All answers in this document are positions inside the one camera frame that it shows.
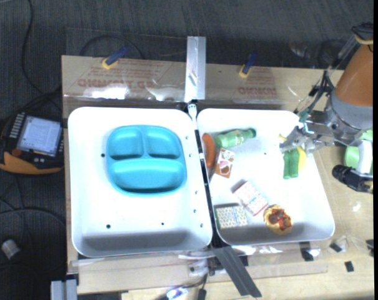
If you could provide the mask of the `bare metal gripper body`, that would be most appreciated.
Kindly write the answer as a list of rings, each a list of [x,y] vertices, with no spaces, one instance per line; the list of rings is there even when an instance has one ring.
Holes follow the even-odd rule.
[[[363,133],[364,130],[346,123],[333,111],[312,111],[302,128],[303,135],[325,146],[353,146]]]

